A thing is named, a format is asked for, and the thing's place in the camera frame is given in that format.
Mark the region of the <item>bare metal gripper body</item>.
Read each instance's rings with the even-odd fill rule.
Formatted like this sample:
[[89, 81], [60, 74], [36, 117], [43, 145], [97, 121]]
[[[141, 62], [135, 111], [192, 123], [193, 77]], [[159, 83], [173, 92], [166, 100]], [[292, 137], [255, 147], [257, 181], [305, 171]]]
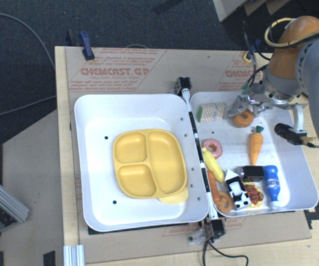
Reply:
[[287, 86], [271, 83], [254, 83], [251, 86], [244, 84], [242, 94], [247, 95], [252, 105], [287, 109], [289, 102], [298, 95], [298, 88], [290, 87], [289, 84]]

